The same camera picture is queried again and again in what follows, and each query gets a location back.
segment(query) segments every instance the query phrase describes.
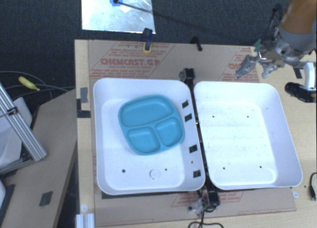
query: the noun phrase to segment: blue plate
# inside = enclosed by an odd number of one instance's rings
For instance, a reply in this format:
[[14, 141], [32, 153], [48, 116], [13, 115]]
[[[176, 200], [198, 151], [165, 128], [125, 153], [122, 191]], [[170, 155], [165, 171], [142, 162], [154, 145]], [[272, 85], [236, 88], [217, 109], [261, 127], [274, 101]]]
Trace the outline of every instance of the blue plate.
[[181, 143], [185, 131], [173, 103], [162, 95], [150, 95], [125, 103], [119, 123], [131, 149], [141, 155], [155, 154]]

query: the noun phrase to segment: wooden table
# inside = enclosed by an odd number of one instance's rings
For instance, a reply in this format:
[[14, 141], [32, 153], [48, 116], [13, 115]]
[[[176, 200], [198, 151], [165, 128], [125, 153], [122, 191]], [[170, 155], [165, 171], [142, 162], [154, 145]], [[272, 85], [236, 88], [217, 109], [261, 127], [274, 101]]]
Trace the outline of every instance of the wooden table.
[[[203, 46], [206, 51], [218, 49], [222, 51], [221, 56], [226, 57], [235, 49], [233, 46]], [[89, 51], [88, 41], [75, 42], [76, 54], [76, 98], [79, 101], [82, 98], [82, 91], [87, 91], [88, 96], [85, 102], [80, 104], [82, 111], [90, 111], [90, 83], [89, 83], [89, 54], [94, 51]], [[215, 57], [210, 57], [210, 71], [215, 68], [217, 63]], [[316, 60], [316, 55], [307, 56], [305, 59]], [[191, 63], [192, 67], [199, 67], [199, 58], [195, 58]], [[169, 69], [174, 70], [177, 75], [180, 68]], [[294, 97], [290, 97], [284, 91], [284, 86], [287, 82], [301, 82], [294, 76], [293, 69], [286, 66], [272, 73], [272, 76], [267, 79], [261, 78], [262, 68], [257, 65], [259, 80], [262, 83], [268, 83], [275, 87], [280, 94], [286, 119], [294, 141], [294, 145], [298, 154], [298, 158], [303, 171], [302, 183], [294, 187], [299, 198], [295, 199], [297, 211], [285, 213], [273, 213], [262, 215], [249, 216], [234, 216], [225, 218], [205, 219], [207, 223], [219, 222], [225, 228], [316, 228], [317, 227], [317, 203], [312, 201], [308, 191], [310, 175], [316, 172], [317, 168], [317, 144], [316, 144], [316, 104], [305, 104]], [[166, 79], [166, 72], [162, 72], [163, 78]], [[159, 78], [159, 72], [156, 72], [156, 78]], [[92, 157], [92, 136], [91, 136], [91, 120], [89, 117], [79, 117], [78, 122], [78, 160], [79, 160], [79, 191], [81, 213], [83, 216], [89, 213], [94, 213], [94, 185], [93, 185], [93, 157]], [[315, 189], [317, 190], [316, 180], [314, 180]], [[127, 226], [116, 226], [125, 228], [183, 228], [187, 227], [190, 221], [163, 222], [151, 224], [137, 224]]]

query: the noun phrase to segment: white container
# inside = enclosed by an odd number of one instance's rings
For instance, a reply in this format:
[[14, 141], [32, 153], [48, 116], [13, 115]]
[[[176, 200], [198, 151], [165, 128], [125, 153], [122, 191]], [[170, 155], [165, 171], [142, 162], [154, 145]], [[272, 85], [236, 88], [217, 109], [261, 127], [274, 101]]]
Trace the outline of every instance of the white container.
[[[172, 101], [183, 120], [185, 138], [167, 151], [144, 156], [126, 142], [118, 112], [126, 102], [147, 95], [164, 95]], [[301, 182], [302, 171], [283, 108], [272, 86], [200, 82], [195, 86], [195, 98], [209, 176], [215, 186], [233, 190]], [[105, 78], [94, 86], [94, 104], [97, 181], [103, 192], [193, 191], [204, 185], [191, 94], [184, 83]], [[190, 114], [192, 119], [185, 122]]]

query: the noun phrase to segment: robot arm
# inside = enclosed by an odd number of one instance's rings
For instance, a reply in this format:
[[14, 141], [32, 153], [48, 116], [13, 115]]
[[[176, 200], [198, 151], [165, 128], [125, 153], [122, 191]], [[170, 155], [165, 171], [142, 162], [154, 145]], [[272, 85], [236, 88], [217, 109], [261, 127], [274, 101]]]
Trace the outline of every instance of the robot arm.
[[255, 43], [256, 57], [246, 56], [236, 76], [247, 74], [259, 62], [263, 67], [262, 77], [291, 65], [298, 78], [300, 69], [305, 72], [305, 85], [287, 84], [286, 92], [305, 102], [316, 102], [316, 62], [301, 61], [306, 54], [316, 51], [317, 0], [290, 0], [282, 15], [277, 4], [265, 34]]

